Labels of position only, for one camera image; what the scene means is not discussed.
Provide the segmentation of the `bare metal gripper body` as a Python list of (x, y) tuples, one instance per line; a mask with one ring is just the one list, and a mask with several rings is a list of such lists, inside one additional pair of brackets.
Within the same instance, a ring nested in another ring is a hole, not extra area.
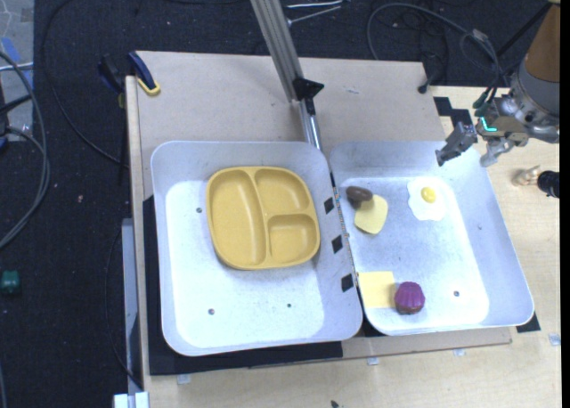
[(526, 144), (529, 139), (559, 142), (558, 116), (547, 112), (530, 98), (503, 94), (475, 110), (476, 130), (487, 141)]

